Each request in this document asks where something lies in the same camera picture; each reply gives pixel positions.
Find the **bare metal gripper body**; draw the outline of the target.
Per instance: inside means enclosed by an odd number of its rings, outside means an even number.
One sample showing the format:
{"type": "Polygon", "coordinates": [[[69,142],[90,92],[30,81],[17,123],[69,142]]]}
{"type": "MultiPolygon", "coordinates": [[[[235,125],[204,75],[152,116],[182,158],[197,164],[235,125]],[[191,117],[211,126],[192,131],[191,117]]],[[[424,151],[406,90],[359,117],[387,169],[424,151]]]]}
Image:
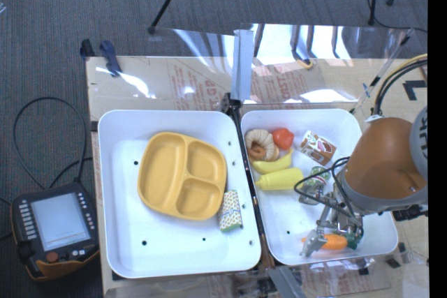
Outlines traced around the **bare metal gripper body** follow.
{"type": "Polygon", "coordinates": [[[354,212],[350,199],[337,184],[321,198],[321,203],[324,207],[316,221],[318,232],[326,230],[346,238],[363,238],[362,216],[354,212]]]}

